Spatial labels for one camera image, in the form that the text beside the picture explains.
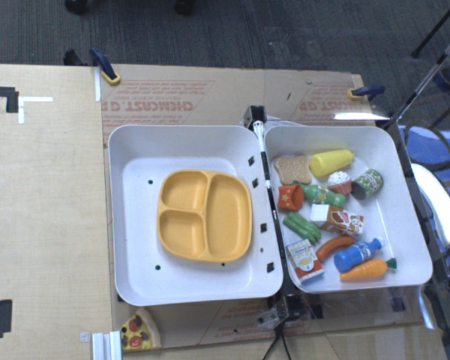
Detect green can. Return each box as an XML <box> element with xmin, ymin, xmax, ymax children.
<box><xmin>350</xmin><ymin>168</ymin><xmax>384</xmax><ymax>201</ymax></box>

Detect orange carrot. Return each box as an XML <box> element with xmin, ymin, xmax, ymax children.
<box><xmin>339</xmin><ymin>257</ymin><xmax>398</xmax><ymax>281</ymax></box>

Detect green asparagus bunch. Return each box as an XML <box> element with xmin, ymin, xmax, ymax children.
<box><xmin>282</xmin><ymin>211</ymin><xmax>323</xmax><ymax>245</ymax></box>

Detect brown cardboard board red print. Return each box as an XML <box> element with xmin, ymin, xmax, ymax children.
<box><xmin>99</xmin><ymin>64</ymin><xmax>425</xmax><ymax>350</ymax></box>

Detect brown and white milk carton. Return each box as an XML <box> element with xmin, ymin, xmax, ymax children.
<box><xmin>309</xmin><ymin>203</ymin><xmax>365</xmax><ymax>239</ymax></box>

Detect green bottle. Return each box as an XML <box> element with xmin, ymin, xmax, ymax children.
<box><xmin>292</xmin><ymin>180</ymin><xmax>347</xmax><ymax>209</ymax></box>

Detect black block with wires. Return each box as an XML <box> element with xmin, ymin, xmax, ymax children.
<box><xmin>256</xmin><ymin>293</ymin><xmax>309</xmax><ymax>329</ymax></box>
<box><xmin>242</xmin><ymin>105</ymin><xmax>267</xmax><ymax>129</ymax></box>

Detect pizza slice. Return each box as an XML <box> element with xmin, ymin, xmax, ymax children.
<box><xmin>118</xmin><ymin>307</ymin><xmax>162</xmax><ymax>352</ymax></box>

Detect thin black and white rod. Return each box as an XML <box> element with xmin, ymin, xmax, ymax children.
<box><xmin>253</xmin><ymin>120</ymin><xmax>289</xmax><ymax>298</ymax></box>

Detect orange divided plate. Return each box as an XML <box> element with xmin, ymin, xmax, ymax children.
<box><xmin>156</xmin><ymin>169</ymin><xmax>254</xmax><ymax>263</ymax></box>

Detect red fries box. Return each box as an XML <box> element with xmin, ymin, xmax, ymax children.
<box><xmin>277</xmin><ymin>183</ymin><xmax>305</xmax><ymax>212</ymax></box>

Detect orange sausage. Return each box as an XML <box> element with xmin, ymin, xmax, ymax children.
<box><xmin>315</xmin><ymin>235</ymin><xmax>356</xmax><ymax>263</ymax></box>

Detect yellow mustard bottle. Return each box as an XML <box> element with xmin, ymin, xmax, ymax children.
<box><xmin>308</xmin><ymin>148</ymin><xmax>356</xmax><ymax>179</ymax></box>

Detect white frosted cupcake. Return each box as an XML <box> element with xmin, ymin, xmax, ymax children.
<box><xmin>327</xmin><ymin>170</ymin><xmax>353</xmax><ymax>197</ymax></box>

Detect white plastic tray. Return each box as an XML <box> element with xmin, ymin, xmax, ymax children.
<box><xmin>107</xmin><ymin>124</ymin><xmax>284</xmax><ymax>308</ymax></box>
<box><xmin>264</xmin><ymin>125</ymin><xmax>434</xmax><ymax>295</ymax></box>

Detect toast bread slice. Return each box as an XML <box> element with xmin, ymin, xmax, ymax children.
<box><xmin>273</xmin><ymin>154</ymin><xmax>313</xmax><ymax>186</ymax></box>

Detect blue bottle white cap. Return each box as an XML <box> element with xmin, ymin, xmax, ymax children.
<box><xmin>333</xmin><ymin>237</ymin><xmax>386</xmax><ymax>274</ymax></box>

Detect red and white soup packet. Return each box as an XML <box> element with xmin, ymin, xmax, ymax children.
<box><xmin>285</xmin><ymin>238</ymin><xmax>325</xmax><ymax>286</ymax></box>

